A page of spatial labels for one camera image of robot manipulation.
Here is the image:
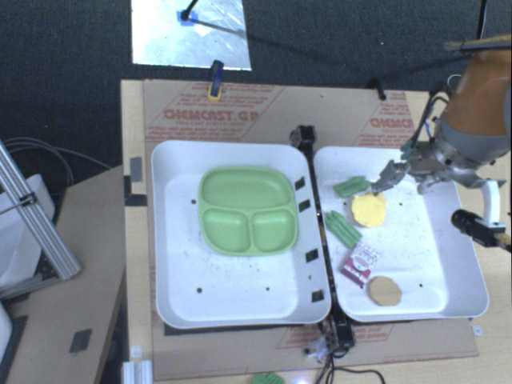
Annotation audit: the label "green ribbed toy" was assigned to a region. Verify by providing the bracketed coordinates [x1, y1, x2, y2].
[251, 371, 286, 384]

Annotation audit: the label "brown cardboard board red print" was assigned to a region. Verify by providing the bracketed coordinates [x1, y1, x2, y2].
[142, 79, 480, 382]

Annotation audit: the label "white plastic tray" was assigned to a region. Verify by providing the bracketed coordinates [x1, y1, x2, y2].
[313, 146, 490, 323]
[150, 139, 333, 330]

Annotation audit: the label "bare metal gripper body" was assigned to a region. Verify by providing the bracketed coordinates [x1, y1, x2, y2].
[404, 141, 497, 190]

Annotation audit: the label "green toy beans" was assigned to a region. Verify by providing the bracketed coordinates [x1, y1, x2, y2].
[332, 174, 372, 199]
[323, 210, 363, 250]

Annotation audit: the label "brown round biscuit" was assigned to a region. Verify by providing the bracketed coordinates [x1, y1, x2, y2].
[366, 275, 403, 308]

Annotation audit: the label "black cylinder on white bracket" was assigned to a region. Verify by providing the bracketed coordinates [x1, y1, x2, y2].
[450, 178, 510, 250]

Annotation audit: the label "green divided plate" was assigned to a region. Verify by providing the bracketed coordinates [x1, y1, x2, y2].
[197, 166, 300, 257]

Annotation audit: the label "thin black rod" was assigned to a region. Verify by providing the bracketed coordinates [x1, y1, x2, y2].
[302, 144, 346, 327]

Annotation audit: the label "yellow round biscuit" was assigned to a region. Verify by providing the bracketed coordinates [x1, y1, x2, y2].
[350, 191, 388, 229]

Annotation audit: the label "red and white packet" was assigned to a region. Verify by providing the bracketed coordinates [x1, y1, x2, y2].
[340, 241, 381, 288]

